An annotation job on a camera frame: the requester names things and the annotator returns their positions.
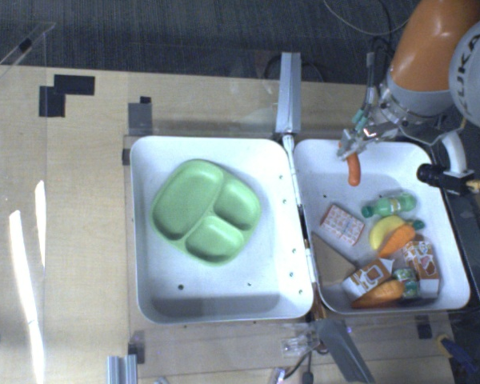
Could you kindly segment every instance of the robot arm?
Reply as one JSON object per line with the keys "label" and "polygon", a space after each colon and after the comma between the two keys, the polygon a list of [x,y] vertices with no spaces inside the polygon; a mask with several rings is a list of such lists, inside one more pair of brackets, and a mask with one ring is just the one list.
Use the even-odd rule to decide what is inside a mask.
{"label": "robot arm", "polygon": [[[370,70],[370,55],[367,65]],[[403,134],[427,145],[443,141],[457,159],[451,168],[459,172],[453,173],[463,174],[466,162],[456,132],[435,126],[453,104],[480,126],[480,0],[422,0],[379,88],[369,79],[338,156],[352,158],[372,142]]]}

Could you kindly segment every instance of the divided green plate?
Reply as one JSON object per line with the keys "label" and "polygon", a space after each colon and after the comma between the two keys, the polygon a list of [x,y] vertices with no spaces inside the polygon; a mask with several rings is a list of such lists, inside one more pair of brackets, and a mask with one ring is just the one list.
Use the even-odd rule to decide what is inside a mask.
{"label": "divided green plate", "polygon": [[212,162],[194,159],[181,164],[163,184],[150,219],[180,251],[221,265],[247,244],[261,212],[248,185]]}

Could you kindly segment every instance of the table surface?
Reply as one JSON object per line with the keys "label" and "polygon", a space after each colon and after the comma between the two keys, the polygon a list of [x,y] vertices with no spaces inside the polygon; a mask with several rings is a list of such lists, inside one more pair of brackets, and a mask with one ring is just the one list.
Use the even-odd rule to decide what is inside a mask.
{"label": "table surface", "polygon": [[[15,84],[4,82],[0,86],[1,92],[7,93],[0,95],[0,108],[24,112],[17,112],[13,122],[6,120],[10,116],[0,115],[0,132],[6,136],[0,146],[0,163],[17,164],[17,171],[27,176],[31,162],[15,159],[16,148],[11,150],[9,144],[18,130],[28,136],[34,129],[29,120],[37,112],[39,81],[45,79],[50,86],[55,74],[96,78],[94,96],[67,95],[66,117],[49,118],[46,131],[29,141],[46,152],[46,271],[39,303],[45,382],[104,382],[106,358],[126,355],[134,318],[129,306],[131,251],[127,249],[121,158],[128,103],[138,102],[140,95],[151,97],[154,118],[167,126],[182,121],[227,123],[232,118],[270,114],[271,104],[277,101],[278,83],[96,70],[48,69],[45,73],[25,66],[11,73],[8,81]],[[15,96],[19,90],[21,102]],[[348,126],[363,95],[362,86],[303,83],[304,128],[311,136],[319,131],[338,133]],[[0,246],[8,246],[8,238],[0,232]],[[10,256],[1,254],[0,383],[34,382],[27,327],[20,317],[15,288],[7,284],[12,279],[11,267]],[[434,318],[431,326],[434,337],[451,333],[445,315]],[[265,384],[272,367],[281,362],[291,366],[296,360],[278,354],[278,340],[292,334],[273,323],[217,326],[213,328],[214,341],[203,337],[204,330],[185,328],[146,326],[148,334],[166,345],[166,351],[156,362],[139,366],[140,383],[152,383],[165,375],[171,384]],[[420,340],[412,323],[401,328],[387,320],[369,320],[353,328],[358,348],[377,382],[403,378],[408,383],[454,382],[450,364],[434,340]],[[228,337],[221,336],[223,331],[232,330]],[[262,355],[254,365],[250,362],[252,353]],[[223,371],[217,360],[226,360]],[[344,382],[329,355],[316,356],[313,363],[315,382]],[[298,376],[288,382],[298,382]]]}

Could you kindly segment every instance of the banana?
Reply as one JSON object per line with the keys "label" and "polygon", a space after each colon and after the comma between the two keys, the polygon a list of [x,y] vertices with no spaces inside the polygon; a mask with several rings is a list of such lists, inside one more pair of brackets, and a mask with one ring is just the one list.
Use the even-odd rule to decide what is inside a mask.
{"label": "banana", "polygon": [[396,230],[398,227],[406,223],[402,218],[397,216],[396,214],[391,216],[386,216],[382,218],[380,221],[375,223],[374,227],[370,231],[370,245],[372,249],[378,249],[386,236],[388,236],[391,232]]}

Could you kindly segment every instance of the green bottle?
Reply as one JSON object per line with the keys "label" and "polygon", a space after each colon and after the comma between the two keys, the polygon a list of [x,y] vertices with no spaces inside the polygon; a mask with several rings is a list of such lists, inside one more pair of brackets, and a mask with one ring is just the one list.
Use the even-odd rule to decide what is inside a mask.
{"label": "green bottle", "polygon": [[365,218],[371,218],[375,214],[384,217],[398,212],[408,212],[415,207],[416,198],[407,192],[402,192],[396,197],[380,198],[377,203],[372,206],[364,206],[361,209],[361,214]]}

